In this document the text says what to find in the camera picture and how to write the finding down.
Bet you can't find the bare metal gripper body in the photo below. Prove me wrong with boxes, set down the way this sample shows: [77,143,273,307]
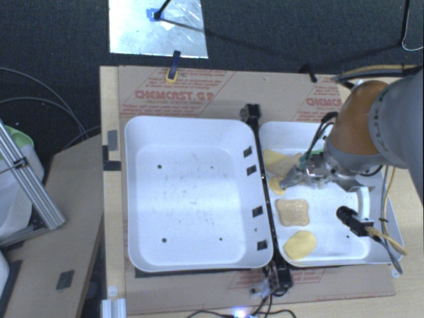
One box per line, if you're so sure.
[299,154,376,192]

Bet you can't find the small round yellow biscuit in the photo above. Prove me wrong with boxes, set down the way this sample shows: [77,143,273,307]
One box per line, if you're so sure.
[268,176,286,197]

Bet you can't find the thin black rod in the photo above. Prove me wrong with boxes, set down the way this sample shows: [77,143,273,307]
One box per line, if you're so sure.
[248,117,288,278]

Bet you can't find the tan toast bread slice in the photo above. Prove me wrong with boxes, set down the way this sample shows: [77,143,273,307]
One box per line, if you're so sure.
[275,197,311,228]

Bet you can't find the white plastic tray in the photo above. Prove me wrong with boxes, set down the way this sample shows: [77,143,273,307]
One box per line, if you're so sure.
[258,121,405,268]
[124,115,274,273]

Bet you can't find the yellow oval potato chip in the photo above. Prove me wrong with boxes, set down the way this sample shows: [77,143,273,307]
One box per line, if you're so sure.
[283,230,317,262]

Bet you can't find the brown cardboard board red print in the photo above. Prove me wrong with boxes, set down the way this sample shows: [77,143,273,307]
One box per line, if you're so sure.
[117,65,397,316]

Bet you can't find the black cylinder on white bracket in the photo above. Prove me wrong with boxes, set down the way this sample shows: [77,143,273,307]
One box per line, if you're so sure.
[335,185,377,237]

